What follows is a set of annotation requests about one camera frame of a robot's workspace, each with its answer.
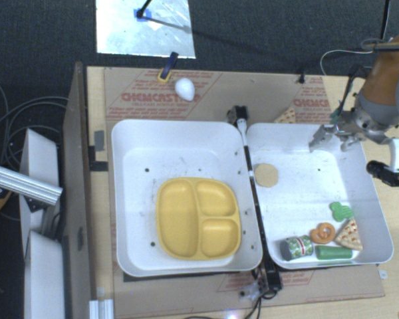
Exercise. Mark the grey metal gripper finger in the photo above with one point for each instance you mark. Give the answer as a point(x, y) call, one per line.
point(348, 143)
point(320, 138)

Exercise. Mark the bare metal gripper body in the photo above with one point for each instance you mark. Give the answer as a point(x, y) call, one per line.
point(364, 125)

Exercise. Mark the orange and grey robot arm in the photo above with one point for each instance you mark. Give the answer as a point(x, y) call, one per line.
point(384, 75)

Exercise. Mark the toy pizza slice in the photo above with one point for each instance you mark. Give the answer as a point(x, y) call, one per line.
point(288, 116)
point(349, 237)

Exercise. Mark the white plastic tray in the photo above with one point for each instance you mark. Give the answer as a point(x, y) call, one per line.
point(186, 151)
point(306, 198)

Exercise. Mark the tan round biscuit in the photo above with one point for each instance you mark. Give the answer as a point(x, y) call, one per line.
point(266, 175)

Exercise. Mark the green broccoli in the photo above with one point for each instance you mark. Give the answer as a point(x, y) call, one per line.
point(341, 210)

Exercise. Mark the thin black and white rod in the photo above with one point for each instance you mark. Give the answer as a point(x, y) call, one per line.
point(251, 168)

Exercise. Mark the orange pretzel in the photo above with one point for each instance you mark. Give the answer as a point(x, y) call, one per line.
point(322, 233)

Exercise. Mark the green cylinder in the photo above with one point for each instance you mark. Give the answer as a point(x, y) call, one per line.
point(334, 252)

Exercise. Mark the green and white can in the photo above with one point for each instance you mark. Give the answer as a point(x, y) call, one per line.
point(296, 247)

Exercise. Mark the white egg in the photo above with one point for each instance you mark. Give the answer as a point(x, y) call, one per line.
point(185, 89)

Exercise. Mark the yellow divided plate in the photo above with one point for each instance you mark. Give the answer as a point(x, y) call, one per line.
point(186, 218)

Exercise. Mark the brown cardboard board red print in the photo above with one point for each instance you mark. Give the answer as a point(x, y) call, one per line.
point(193, 291)

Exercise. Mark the black cylinder on white bracket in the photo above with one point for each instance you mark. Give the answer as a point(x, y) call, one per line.
point(384, 172)

